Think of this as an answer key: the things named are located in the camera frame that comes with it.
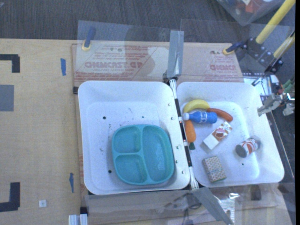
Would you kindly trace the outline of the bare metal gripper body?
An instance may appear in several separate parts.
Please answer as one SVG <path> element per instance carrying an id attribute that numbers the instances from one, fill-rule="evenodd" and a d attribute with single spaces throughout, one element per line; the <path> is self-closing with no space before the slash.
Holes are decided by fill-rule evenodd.
<path id="1" fill-rule="evenodd" d="M 280 97 L 281 97 L 281 104 L 289 104 L 293 103 L 295 101 L 295 98 L 293 97 L 294 93 L 285 93 L 283 92 Z"/>

